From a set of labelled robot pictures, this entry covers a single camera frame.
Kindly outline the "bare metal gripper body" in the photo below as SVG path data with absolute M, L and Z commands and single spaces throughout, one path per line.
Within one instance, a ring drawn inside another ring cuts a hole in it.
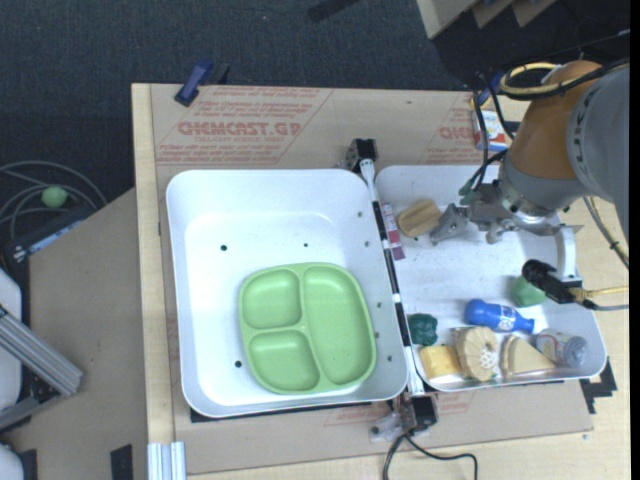
M 469 206 L 469 219 L 487 232 L 546 232 L 560 223 L 554 211 L 526 199 L 507 182 L 482 184 Z

